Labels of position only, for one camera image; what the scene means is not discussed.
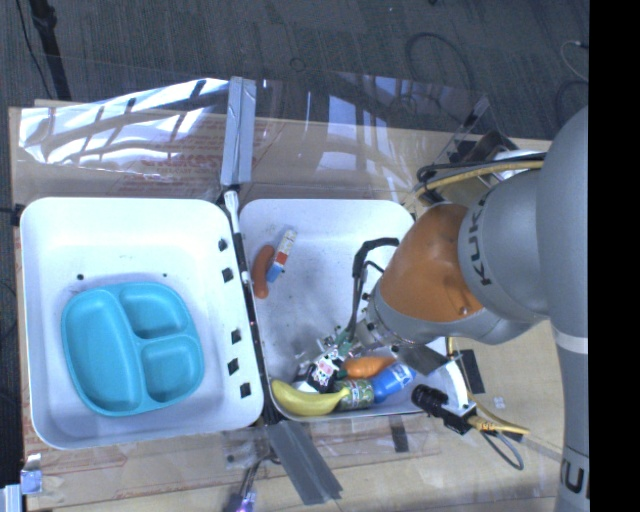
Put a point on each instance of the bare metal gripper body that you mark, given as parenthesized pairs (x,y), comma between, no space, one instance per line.
(367,334)

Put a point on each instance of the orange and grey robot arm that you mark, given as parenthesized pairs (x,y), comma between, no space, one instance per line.
(505,260)

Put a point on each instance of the orange carrot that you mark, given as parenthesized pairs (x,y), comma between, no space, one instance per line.
(367,366)

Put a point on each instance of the blue bottle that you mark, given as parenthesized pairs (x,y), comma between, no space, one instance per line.
(392,381)

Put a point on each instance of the black and white cow-print carton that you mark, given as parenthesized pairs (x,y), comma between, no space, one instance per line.
(324,371)

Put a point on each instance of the green can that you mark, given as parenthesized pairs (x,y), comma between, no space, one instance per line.
(357,394)

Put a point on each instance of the yellow banana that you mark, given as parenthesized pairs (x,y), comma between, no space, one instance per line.
(302,400)

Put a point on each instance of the white plastic tray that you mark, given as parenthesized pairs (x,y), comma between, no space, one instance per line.
(325,235)
(130,235)

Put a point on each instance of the white red blue carton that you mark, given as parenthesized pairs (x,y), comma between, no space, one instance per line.
(282,256)

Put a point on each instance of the orange sausage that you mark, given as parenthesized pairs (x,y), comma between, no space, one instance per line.
(261,272)

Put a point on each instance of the blue divided plate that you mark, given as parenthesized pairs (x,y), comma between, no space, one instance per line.
(100,345)

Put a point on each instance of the brown cardboard board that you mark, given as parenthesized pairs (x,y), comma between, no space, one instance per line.
(125,475)

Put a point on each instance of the black cylinder on white bracket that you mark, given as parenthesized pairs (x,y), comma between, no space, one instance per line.
(431,398)

